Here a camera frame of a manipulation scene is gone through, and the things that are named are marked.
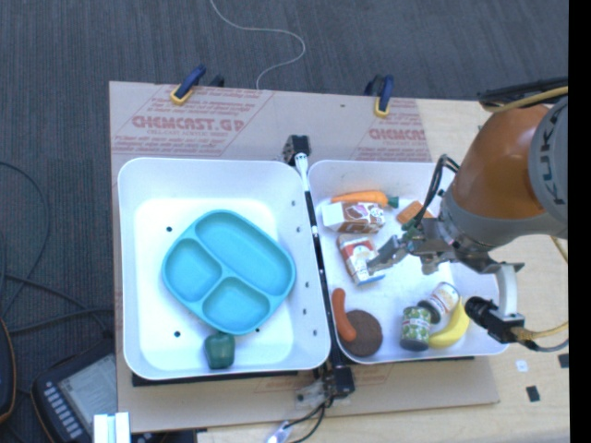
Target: dark gray carpet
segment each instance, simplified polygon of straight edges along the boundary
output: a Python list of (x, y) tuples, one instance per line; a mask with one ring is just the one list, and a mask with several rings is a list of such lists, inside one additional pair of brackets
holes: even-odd
[[(569, 0), (214, 0), (235, 23), (290, 30), (307, 52), (260, 87), (361, 94), (376, 74), (394, 95), (474, 100), (479, 92), (568, 76)], [(254, 88), (296, 57), (285, 34), (236, 30), (208, 0), (0, 0), (0, 165), (4, 269), (93, 307), (113, 302), (110, 80), (180, 82), (197, 64), (227, 87)], [(78, 310), (6, 277), (10, 329)], [(112, 328), (112, 315), (101, 314)], [(102, 336), (91, 317), (16, 333), (18, 386)], [(45, 440), (19, 394), (0, 441)]]

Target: banana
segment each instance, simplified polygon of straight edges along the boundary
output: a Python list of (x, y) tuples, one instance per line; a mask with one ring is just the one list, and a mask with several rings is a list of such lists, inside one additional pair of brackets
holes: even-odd
[(470, 317), (465, 313), (462, 297), (450, 316), (445, 328), (432, 333), (428, 338), (428, 345), (432, 348), (447, 348), (462, 338), (470, 325)]

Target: blue clamp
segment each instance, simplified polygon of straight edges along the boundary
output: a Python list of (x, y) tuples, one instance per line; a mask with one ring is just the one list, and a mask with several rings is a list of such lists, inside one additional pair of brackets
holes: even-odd
[(394, 77), (387, 75), (385, 77), (376, 76), (366, 86), (364, 95), (375, 95), (376, 103), (374, 113), (380, 118), (385, 118), (390, 113), (390, 98), (394, 89)]
[(199, 84), (199, 80), (205, 75), (205, 66), (199, 64), (193, 69), (188, 77), (183, 80), (183, 83), (176, 86), (176, 88), (170, 93), (170, 99), (176, 105), (182, 105), (193, 93), (191, 89), (193, 86)]

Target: white tray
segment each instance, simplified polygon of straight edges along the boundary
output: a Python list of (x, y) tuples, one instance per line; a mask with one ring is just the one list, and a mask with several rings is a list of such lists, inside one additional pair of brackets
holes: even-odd
[[(302, 182), (281, 162), (139, 158), (118, 176), (123, 348), (151, 380), (311, 369), (331, 347)], [(211, 210), (232, 210), (275, 239), (295, 262), (292, 291), (258, 331), (235, 337), (235, 362), (209, 369), (215, 330), (165, 288), (161, 266), (175, 239)]]
[[(379, 322), (383, 333), (383, 343), (378, 351), (369, 357), (350, 354), (341, 346), (345, 355), (361, 364), (379, 364), (395, 361), (410, 361), (432, 358), (451, 358), (495, 354), (504, 351), (506, 344), (492, 339), (487, 331), (470, 322), (467, 333), (452, 347), (428, 349), (412, 352), (399, 345), (402, 330), (402, 314), (405, 307), (429, 296), (439, 281), (452, 283), (464, 300), (472, 295), (493, 299), (498, 303), (499, 291), (492, 274), (477, 274), (461, 264), (443, 263), (440, 270), (431, 275), (423, 275), (420, 260), (410, 255), (391, 269), (386, 269), (386, 277), (381, 281), (357, 286), (349, 277), (337, 246), (338, 233), (325, 228), (322, 223), (321, 207), (330, 202), (331, 197), (360, 190), (378, 189), (388, 195), (400, 198), (399, 209), (385, 209), (386, 224), (371, 237), (376, 247), (383, 245), (393, 234), (402, 233), (401, 225), (395, 215), (413, 200), (423, 202), (433, 174), (434, 164), (413, 162), (348, 162), (320, 161), (309, 169), (310, 193), (315, 206), (322, 256), (326, 269), (329, 290), (341, 287), (345, 290), (345, 310), (361, 309), (369, 312)], [(444, 170), (441, 187), (445, 188), (452, 180), (452, 173)], [(437, 215), (440, 199), (436, 197), (429, 211)], [(444, 326), (445, 319), (434, 325), (435, 331)]]

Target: carrot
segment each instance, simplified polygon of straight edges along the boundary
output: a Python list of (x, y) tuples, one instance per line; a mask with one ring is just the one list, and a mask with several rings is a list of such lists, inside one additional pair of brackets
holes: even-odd
[(350, 192), (331, 198), (331, 202), (374, 202), (382, 207), (390, 205), (398, 208), (398, 197), (389, 197), (380, 190), (362, 190), (359, 192)]
[(337, 288), (332, 291), (332, 311), (336, 330), (344, 341), (353, 341), (357, 337), (357, 331), (351, 325), (347, 314), (344, 312), (344, 289)]

